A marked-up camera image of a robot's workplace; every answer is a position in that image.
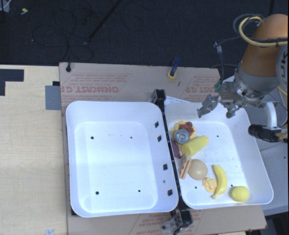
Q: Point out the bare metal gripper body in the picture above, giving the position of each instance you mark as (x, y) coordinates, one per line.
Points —
(232, 94)

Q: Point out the yellow lemon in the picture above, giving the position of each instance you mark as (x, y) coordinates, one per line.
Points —
(240, 194)

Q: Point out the toy sandwich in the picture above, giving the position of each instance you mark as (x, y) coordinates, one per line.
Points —
(184, 166)

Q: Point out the purple toy vegetable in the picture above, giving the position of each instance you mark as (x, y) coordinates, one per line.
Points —
(175, 150)

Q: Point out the small yellow-orange pastry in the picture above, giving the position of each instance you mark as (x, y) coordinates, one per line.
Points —
(209, 185)

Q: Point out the brown cardboard board red print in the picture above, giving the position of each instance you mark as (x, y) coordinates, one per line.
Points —
(134, 87)

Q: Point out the yellow tapered block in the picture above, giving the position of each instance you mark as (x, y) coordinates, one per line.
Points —
(194, 144)

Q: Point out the yellow banana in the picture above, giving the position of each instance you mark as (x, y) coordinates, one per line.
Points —
(221, 180)

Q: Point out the black cylinder on white bracket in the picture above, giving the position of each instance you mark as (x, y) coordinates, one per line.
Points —
(264, 132)

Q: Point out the white plastic tray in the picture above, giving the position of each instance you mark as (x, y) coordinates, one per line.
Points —
(235, 155)
(115, 160)

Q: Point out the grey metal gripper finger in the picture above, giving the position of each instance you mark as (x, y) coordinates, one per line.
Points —
(207, 105)
(232, 109)

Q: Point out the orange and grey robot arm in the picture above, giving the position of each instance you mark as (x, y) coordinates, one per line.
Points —
(262, 55)

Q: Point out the white printed paper slip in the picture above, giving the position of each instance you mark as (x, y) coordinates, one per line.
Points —
(176, 100)

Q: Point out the yellow and red pizza slice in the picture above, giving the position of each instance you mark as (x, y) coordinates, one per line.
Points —
(183, 125)

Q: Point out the small silver can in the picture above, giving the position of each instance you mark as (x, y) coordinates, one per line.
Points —
(181, 136)

